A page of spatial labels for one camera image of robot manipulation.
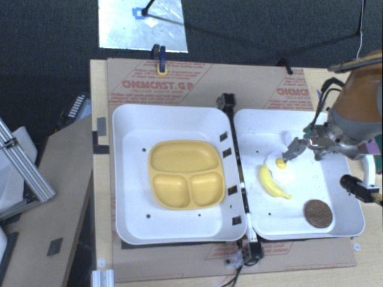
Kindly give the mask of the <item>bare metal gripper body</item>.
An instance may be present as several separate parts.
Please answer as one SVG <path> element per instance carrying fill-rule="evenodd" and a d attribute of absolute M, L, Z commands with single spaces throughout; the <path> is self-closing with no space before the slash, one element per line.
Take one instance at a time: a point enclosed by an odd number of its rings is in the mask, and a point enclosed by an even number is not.
<path fill-rule="evenodd" d="M 352 160 L 367 154 L 361 142 L 356 142 L 344 134 L 338 126 L 333 127 L 331 124 L 315 126 L 309 124 L 305 128 L 305 139 L 309 139 L 307 147 L 313 152 L 315 147 L 326 146 L 331 148 L 328 154 L 342 154 Z"/>

